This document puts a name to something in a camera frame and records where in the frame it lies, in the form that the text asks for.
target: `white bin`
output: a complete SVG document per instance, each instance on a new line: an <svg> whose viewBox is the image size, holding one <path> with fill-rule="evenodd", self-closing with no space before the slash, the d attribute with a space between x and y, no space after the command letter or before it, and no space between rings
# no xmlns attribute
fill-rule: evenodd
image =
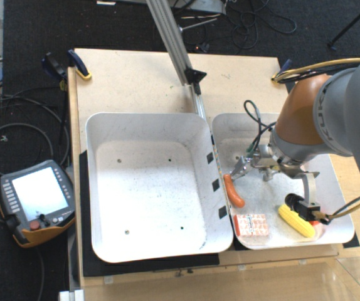
<svg viewBox="0 0 360 301"><path fill-rule="evenodd" d="M87 120L91 234L103 261L217 253L233 241L211 134L196 114Z"/></svg>
<svg viewBox="0 0 360 301"><path fill-rule="evenodd" d="M261 113L262 122L275 122L278 114ZM218 151L223 174L230 173L238 158L245 155L246 148L258 133L258 124L246 113L219 114L212 121L212 133ZM270 133L262 135L261 144L267 144ZM315 179L316 201L321 211L333 213L345 205L329 155L318 155L306 162L303 169L319 172ZM283 173L273 176L268 182L258 169L234 181L237 193L245 200L245 206L230 205L230 214L264 214L267 220L268 236L237 237L242 245L252 250L284 248L290 246L337 244L350 241L354 236L354 225L350 215L332 220L329 225L315 226L315 236L306 238L288 225L278 214L278 207L285 202L288 193L304 197L301 179L291 179Z"/></svg>

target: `wooden table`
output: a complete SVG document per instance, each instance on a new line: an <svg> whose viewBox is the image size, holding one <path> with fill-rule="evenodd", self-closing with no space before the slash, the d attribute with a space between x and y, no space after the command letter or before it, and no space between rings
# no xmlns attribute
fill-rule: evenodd
<svg viewBox="0 0 360 301"><path fill-rule="evenodd" d="M360 300L360 246L296 246L220 253L214 267L84 277L78 155L86 150L85 122L97 112L194 112L187 87L180 84L167 53L76 50L92 79L68 71L71 144L76 195L79 288L85 300ZM276 58L190 55L193 68L205 71L202 97L211 126L223 112L243 112L253 100L261 112L279 113L287 97L284 85L270 77ZM353 158L332 156L346 201L360 195L360 173ZM360 242L360 210L352 215Z"/></svg>

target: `black floor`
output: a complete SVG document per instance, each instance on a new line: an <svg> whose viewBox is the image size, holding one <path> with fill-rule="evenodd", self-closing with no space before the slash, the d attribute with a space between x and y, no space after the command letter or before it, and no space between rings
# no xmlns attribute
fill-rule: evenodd
<svg viewBox="0 0 360 301"><path fill-rule="evenodd" d="M271 56L277 57L280 64L291 59L294 68L360 57L360 20L336 41L335 49L327 45L360 13L360 0L269 0L261 9L265 1L237 0L228 7L228 17L185 31L189 52L195 52L199 45L206 48L207 54ZM197 20L180 17L195 15L204 13L183 11L176 19L181 26L187 26ZM240 21L245 27L232 36ZM142 4L100 6L94 0L4 0L5 94L21 92L21 97L47 104L61 117L64 93L58 82L42 70L41 60L52 52L67 66L65 52L70 48L165 50L153 18ZM66 144L59 143L60 125L43 107L22 100L0 104L0 126L11 122L36 124L45 130L53 142L54 158L65 158ZM36 132L17 127L2 130L0 138L2 135L8 138L0 142L2 174L49 158ZM45 265L42 300L57 300L59 291L68 290L65 235L41 245L38 251ZM0 300L37 300L40 287L37 250L20 248L0 224Z"/></svg>

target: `yellow cable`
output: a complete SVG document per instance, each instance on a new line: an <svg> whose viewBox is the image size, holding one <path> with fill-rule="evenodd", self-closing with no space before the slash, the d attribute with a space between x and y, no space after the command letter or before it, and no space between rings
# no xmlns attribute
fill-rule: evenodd
<svg viewBox="0 0 360 301"><path fill-rule="evenodd" d="M320 211L313 211L312 214L315 216L316 219L335 219L335 218L341 218L342 216L345 216L347 214L350 214L351 212L354 212L355 210L360 208L360 204L357 204L355 207L348 209L345 212L336 214L336 215L327 215Z"/></svg>
<svg viewBox="0 0 360 301"><path fill-rule="evenodd" d="M309 65L297 69L285 70L281 74L276 73L272 76L272 80L278 82L279 80L282 80L286 77L290 77L292 75L298 75L299 73L303 73L308 70L322 68L324 66L340 65L345 63L358 63L358 62L360 62L360 58L346 58L346 59L325 61L322 63L316 63L314 65Z"/></svg>

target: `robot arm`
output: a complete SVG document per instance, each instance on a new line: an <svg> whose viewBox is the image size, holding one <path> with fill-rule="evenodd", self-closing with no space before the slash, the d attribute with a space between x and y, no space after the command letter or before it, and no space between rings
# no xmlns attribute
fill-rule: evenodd
<svg viewBox="0 0 360 301"><path fill-rule="evenodd" d="M242 157L230 175L235 180L259 168L265 171L264 181L276 172L301 179L304 198L289 194L285 201L309 221L315 218L312 212L320 209L315 201L318 172L304 171L302 165L320 154L353 156L360 170L360 65L296 83L269 143L260 145L251 157Z"/></svg>
<svg viewBox="0 0 360 301"><path fill-rule="evenodd" d="M285 166L337 154L353 156L360 170L360 65L299 81L272 131L270 148Z"/></svg>

